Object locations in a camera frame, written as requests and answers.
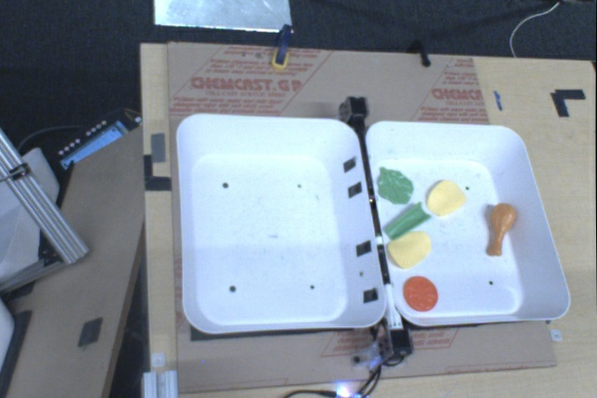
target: yellow potato slice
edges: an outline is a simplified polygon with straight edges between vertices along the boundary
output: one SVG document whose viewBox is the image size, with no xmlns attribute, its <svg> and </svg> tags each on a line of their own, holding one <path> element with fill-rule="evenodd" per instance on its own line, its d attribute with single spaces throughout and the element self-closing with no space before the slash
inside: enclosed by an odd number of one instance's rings
<svg viewBox="0 0 597 398">
<path fill-rule="evenodd" d="M 427 196 L 427 209 L 435 215 L 452 214 L 466 202 L 465 193 L 453 181 L 440 181 Z"/>
<path fill-rule="evenodd" d="M 407 232 L 388 244 L 388 254 L 400 268 L 412 268 L 431 252 L 431 239 L 426 232 Z"/>
</svg>

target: white tray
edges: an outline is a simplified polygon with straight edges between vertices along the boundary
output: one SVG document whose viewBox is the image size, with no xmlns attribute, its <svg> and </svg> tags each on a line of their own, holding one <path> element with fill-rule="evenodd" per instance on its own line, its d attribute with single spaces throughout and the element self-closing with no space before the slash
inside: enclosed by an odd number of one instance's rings
<svg viewBox="0 0 597 398">
<path fill-rule="evenodd" d="M 367 145 L 376 192 L 384 167 L 410 178 L 410 204 L 421 201 L 425 210 L 427 193 L 444 179 L 467 197 L 460 210 L 444 217 L 432 214 L 417 227 L 432 242 L 421 263 L 402 269 L 388 260 L 394 300 L 404 318 L 429 326 L 549 320 L 568 310 L 566 281 L 518 134 L 499 126 L 380 122 L 369 129 Z M 497 257 L 487 248 L 489 214 L 499 202 L 512 204 L 518 219 Z M 409 206 L 377 198 L 377 207 L 385 226 Z M 438 291 L 436 306 L 426 312 L 409 307 L 402 293 L 404 282 L 417 275 Z"/>
<path fill-rule="evenodd" d="M 196 115 L 178 128 L 177 150 L 193 326 L 230 333 L 380 320 L 367 184 L 347 125 Z"/>
</svg>

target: brown drumstick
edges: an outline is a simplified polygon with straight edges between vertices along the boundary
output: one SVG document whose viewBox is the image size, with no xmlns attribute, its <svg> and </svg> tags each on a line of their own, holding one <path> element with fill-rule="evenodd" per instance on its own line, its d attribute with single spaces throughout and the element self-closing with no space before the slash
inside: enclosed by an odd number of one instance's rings
<svg viewBox="0 0 597 398">
<path fill-rule="evenodd" d="M 502 242 L 504 236 L 516 221 L 516 209 L 509 204 L 501 203 L 496 205 L 490 216 L 493 229 L 493 242 L 487 250 L 489 255 L 502 255 Z"/>
</svg>

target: white wire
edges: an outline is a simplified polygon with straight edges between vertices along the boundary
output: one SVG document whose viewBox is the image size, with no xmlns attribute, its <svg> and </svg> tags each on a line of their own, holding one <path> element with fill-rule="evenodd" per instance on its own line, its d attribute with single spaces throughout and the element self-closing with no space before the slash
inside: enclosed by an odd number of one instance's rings
<svg viewBox="0 0 597 398">
<path fill-rule="evenodd" d="M 519 24 L 516 27 L 514 27 L 514 30 L 512 31 L 512 34 L 510 35 L 510 51 L 512 52 L 512 57 L 517 58 L 516 57 L 516 52 L 514 51 L 514 46 L 512 45 L 512 43 L 514 41 L 514 35 L 521 28 L 521 26 L 524 25 L 527 21 L 531 21 L 532 19 L 536 19 L 537 17 L 543 17 L 544 15 L 550 14 L 561 3 L 562 2 L 556 2 L 553 5 L 553 7 L 551 7 L 549 10 L 546 10 L 545 12 L 539 12 L 538 14 L 533 14 L 533 15 L 527 17 L 526 19 L 524 19 L 523 21 L 520 21 Z"/>
</svg>

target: toy food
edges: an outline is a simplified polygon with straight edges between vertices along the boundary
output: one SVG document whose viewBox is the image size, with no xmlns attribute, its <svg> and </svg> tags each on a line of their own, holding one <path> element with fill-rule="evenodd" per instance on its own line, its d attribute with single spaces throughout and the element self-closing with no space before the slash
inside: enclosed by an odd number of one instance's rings
<svg viewBox="0 0 597 398">
<path fill-rule="evenodd" d="M 426 232 L 407 232 L 388 244 L 388 254 L 400 268 L 412 268 L 431 252 L 431 239 Z"/>
<path fill-rule="evenodd" d="M 404 282 L 402 292 L 407 304 L 412 309 L 427 312 L 436 306 L 438 299 L 437 288 L 426 277 L 411 277 Z"/>
<path fill-rule="evenodd" d="M 423 210 L 421 202 L 417 202 L 405 213 L 400 214 L 385 228 L 385 233 L 390 239 L 398 239 L 403 234 L 422 224 L 431 216 Z"/>
<path fill-rule="evenodd" d="M 502 255 L 502 242 L 506 233 L 514 226 L 517 213 L 511 205 L 500 203 L 492 209 L 490 222 L 493 229 L 493 242 L 487 250 L 489 255 Z"/>
<path fill-rule="evenodd" d="M 440 181 L 427 196 L 427 208 L 438 216 L 453 213 L 465 202 L 465 193 L 454 181 Z"/>
<path fill-rule="evenodd" d="M 412 181 L 400 171 L 381 168 L 377 180 L 380 197 L 388 199 L 392 204 L 406 204 L 412 195 Z"/>
</svg>

